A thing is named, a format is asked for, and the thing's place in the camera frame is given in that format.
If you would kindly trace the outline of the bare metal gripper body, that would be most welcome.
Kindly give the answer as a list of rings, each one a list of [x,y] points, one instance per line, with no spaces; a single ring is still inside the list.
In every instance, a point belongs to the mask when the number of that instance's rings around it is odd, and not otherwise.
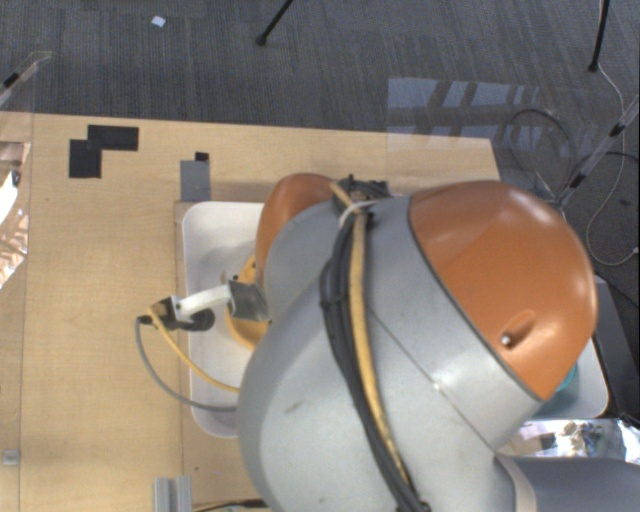
[[[254,322],[268,322],[271,315],[261,289],[255,284],[238,280],[228,282],[229,311],[232,318]]]

